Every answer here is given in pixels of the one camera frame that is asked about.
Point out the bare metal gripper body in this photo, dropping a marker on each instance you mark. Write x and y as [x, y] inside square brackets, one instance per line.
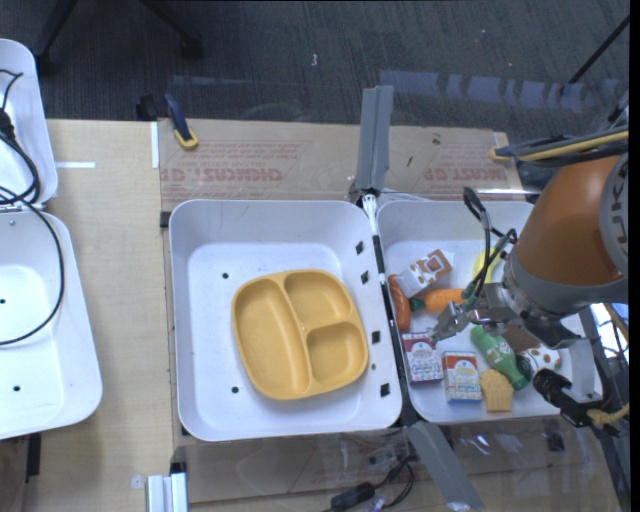
[500, 307]

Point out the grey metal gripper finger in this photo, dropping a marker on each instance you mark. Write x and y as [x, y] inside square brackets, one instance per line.
[457, 310]
[442, 329]

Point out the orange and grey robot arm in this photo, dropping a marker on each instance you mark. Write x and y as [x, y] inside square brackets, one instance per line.
[565, 225]

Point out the orange carrot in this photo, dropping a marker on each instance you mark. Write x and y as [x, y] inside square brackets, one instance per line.
[442, 299]

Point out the red and white carton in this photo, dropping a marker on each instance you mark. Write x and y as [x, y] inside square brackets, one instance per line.
[422, 360]

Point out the green bottle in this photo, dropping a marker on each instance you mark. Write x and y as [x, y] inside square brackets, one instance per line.
[495, 350]

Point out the red sausage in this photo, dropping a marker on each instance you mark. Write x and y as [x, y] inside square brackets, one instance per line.
[401, 305]

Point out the yellow banana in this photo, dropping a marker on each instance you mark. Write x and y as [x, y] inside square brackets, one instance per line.
[481, 262]

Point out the white and brown milk carton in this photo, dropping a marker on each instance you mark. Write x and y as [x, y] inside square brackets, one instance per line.
[425, 270]

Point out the orange white and blue carton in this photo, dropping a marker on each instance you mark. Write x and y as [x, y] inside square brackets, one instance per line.
[461, 377]

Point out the white pizza slice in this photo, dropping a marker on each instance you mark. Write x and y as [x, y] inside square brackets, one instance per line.
[545, 357]

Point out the white plastic tray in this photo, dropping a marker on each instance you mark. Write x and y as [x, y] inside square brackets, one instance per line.
[210, 320]
[430, 225]

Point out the thin black and white rod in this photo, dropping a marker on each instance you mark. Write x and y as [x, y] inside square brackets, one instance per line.
[380, 260]

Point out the yellow divided plate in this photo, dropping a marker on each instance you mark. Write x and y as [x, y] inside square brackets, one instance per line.
[280, 330]

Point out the brown cardboard board red print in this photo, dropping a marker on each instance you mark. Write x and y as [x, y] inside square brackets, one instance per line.
[280, 160]

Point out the black cylinder on white bracket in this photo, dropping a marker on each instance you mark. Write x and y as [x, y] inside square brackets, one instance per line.
[555, 387]

